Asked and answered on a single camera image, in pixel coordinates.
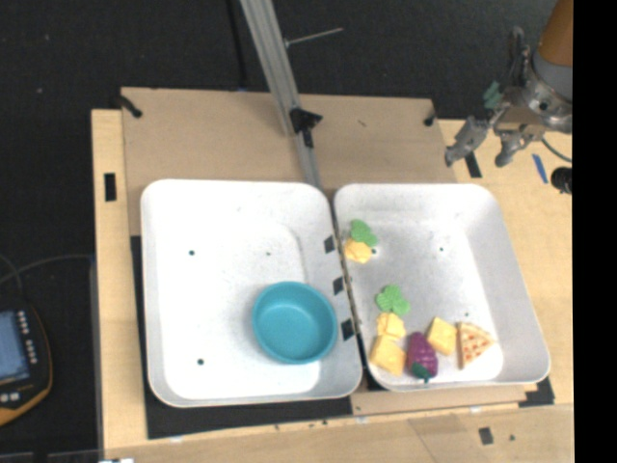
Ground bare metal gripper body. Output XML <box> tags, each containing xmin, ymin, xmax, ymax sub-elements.
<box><xmin>491</xmin><ymin>80</ymin><xmax>574</xmax><ymax>140</ymax></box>

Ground white plastic tray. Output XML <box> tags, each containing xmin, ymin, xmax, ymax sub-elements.
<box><xmin>332</xmin><ymin>182</ymin><xmax>552</xmax><ymax>394</ymax></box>
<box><xmin>139</xmin><ymin>177</ymin><xmax>364</xmax><ymax>409</ymax></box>

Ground yellow cheese block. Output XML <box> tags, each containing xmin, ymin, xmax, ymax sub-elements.
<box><xmin>342</xmin><ymin>238</ymin><xmax>375</xmax><ymax>265</ymax></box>
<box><xmin>375</xmin><ymin>311</ymin><xmax>408</xmax><ymax>340</ymax></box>
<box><xmin>425</xmin><ymin>315</ymin><xmax>459</xmax><ymax>357</ymax></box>
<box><xmin>368</xmin><ymin>334</ymin><xmax>408</xmax><ymax>378</ymax></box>

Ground green broccoli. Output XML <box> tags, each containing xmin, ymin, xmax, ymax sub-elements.
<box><xmin>374</xmin><ymin>284</ymin><xmax>413</xmax><ymax>317</ymax></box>

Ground pizza slice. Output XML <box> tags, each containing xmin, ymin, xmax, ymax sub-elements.
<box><xmin>456</xmin><ymin>321</ymin><xmax>497</xmax><ymax>371</ymax></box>

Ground purple grapes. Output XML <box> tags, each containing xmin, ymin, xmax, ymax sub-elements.
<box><xmin>405</xmin><ymin>331</ymin><xmax>440</xmax><ymax>385</ymax></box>

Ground brown cardboard board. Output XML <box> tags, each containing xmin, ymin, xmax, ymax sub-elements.
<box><xmin>119</xmin><ymin>86</ymin><xmax>539</xmax><ymax>417</ymax></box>

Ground blue bowl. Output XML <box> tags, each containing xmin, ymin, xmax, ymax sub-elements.
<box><xmin>251</xmin><ymin>281</ymin><xmax>338</xmax><ymax>367</ymax></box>

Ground black cylinder on white bracket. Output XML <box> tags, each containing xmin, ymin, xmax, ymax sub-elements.
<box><xmin>550</xmin><ymin>165</ymin><xmax>574</xmax><ymax>195</ymax></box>

